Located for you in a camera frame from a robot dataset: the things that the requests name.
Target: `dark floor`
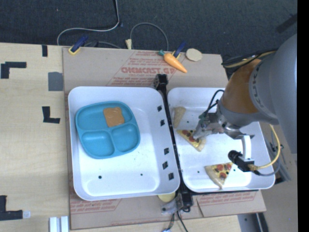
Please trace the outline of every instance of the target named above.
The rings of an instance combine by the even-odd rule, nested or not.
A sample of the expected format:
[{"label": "dark floor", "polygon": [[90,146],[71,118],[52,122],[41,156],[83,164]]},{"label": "dark floor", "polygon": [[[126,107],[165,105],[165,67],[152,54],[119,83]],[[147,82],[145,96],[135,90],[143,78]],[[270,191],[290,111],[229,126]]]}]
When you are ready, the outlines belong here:
[{"label": "dark floor", "polygon": [[[297,33],[297,0],[117,0],[121,26],[110,32],[86,32],[89,41],[105,41],[125,48],[134,25],[159,26],[169,49],[182,41],[202,53],[239,56],[278,48]],[[56,44],[67,28],[113,26],[113,0],[0,0],[0,42]],[[85,32],[60,38],[72,45]],[[136,49],[166,50],[163,34],[140,26],[132,38]]]}]

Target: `cardboard box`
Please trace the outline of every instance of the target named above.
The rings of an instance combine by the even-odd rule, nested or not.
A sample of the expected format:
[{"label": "cardboard box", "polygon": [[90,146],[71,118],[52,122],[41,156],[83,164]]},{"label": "cardboard box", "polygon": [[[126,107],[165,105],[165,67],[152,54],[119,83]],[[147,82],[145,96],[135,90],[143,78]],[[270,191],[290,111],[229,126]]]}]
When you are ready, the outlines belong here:
[{"label": "cardboard box", "polygon": [[[203,54],[193,62],[182,54],[183,73],[169,66],[155,51],[82,48],[72,56],[63,48],[63,73],[66,104],[67,148],[70,179],[71,229],[169,221],[161,214],[163,202],[157,196],[85,201],[74,192],[70,148],[68,94],[79,86],[150,87],[157,74],[166,74],[168,91],[174,87],[225,87],[227,77],[220,55]],[[227,216],[265,211],[260,191],[212,193],[193,196],[194,205],[184,219]]]}]

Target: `toy carrot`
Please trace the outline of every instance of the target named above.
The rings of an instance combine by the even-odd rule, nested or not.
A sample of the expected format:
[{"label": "toy carrot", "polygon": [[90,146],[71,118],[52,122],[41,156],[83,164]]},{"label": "toy carrot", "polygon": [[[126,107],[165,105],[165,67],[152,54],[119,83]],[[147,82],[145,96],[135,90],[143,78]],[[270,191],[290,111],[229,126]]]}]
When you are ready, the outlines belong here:
[{"label": "toy carrot", "polygon": [[164,61],[168,63],[170,66],[180,70],[184,73],[187,73],[185,67],[172,55],[172,53],[164,53],[162,50],[159,51],[159,54],[163,56]]}]

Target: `pizza slice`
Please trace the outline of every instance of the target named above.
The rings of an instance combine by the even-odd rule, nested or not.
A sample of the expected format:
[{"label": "pizza slice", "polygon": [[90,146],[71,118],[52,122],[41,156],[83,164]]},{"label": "pizza slice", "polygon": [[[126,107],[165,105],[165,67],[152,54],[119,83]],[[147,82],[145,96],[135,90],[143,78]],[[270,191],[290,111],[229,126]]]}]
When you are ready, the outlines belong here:
[{"label": "pizza slice", "polygon": [[232,169],[232,162],[222,163],[222,164],[215,164],[206,166],[205,170],[208,174],[209,178],[220,187],[223,188],[225,180],[227,179],[231,169]]},{"label": "pizza slice", "polygon": [[177,133],[183,137],[190,145],[192,145],[197,151],[202,151],[205,146],[206,139],[194,139],[194,130],[177,130]]},{"label": "pizza slice", "polygon": [[185,111],[186,111],[186,108],[184,108],[183,106],[175,107],[174,120],[173,120],[174,128],[177,128],[179,126],[179,123],[181,119],[183,118]]}]

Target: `brown cylinder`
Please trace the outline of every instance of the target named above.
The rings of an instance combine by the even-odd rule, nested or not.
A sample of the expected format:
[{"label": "brown cylinder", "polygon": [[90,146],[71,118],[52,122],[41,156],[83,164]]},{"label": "brown cylinder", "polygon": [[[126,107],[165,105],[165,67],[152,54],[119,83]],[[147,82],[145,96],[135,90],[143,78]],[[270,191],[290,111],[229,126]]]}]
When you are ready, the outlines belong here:
[{"label": "brown cylinder", "polygon": [[259,59],[255,59],[232,74],[221,98],[222,105],[226,109],[241,114],[258,112],[250,98],[249,79],[259,62]]}]

